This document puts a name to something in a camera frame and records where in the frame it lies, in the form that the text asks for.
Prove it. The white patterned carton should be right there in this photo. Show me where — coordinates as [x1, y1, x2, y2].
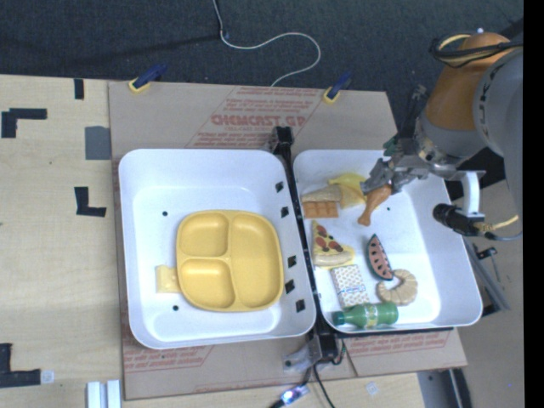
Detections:
[330, 263, 371, 309]

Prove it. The brown cardboard board, red print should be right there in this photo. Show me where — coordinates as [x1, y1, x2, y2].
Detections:
[107, 81, 468, 401]

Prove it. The yellow banana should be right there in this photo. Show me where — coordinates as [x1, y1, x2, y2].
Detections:
[327, 172, 369, 210]

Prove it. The thin black rod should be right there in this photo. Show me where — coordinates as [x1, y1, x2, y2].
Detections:
[278, 142, 337, 343]

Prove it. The beige bread wedge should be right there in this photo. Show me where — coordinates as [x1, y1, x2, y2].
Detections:
[300, 184, 343, 206]

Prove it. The yellow divided plate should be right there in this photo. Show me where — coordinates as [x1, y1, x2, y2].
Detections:
[175, 209, 285, 313]

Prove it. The white plastic tray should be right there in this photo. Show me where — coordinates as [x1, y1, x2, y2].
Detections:
[292, 149, 485, 334]
[117, 148, 318, 350]

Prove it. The pizza slice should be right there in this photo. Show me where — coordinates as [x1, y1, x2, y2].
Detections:
[311, 220, 355, 269]

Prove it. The beige croissant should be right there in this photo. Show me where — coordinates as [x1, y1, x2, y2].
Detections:
[375, 269, 418, 305]

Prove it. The black cylinder on white bracket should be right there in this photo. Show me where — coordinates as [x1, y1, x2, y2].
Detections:
[432, 170, 488, 235]

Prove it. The brown chicken drumstick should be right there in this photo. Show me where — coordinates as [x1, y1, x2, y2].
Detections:
[356, 184, 393, 228]

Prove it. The green bottle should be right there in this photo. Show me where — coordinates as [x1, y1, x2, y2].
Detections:
[331, 302, 400, 328]

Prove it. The orange waffle biscuit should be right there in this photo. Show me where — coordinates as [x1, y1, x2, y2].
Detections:
[302, 201, 340, 219]

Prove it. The yellow cheese slice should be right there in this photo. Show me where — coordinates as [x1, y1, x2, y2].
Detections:
[154, 264, 182, 294]

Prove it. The watermelon slice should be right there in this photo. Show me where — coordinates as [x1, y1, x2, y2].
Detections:
[366, 233, 395, 281]

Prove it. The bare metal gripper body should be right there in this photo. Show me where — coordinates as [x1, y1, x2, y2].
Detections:
[382, 136, 463, 181]

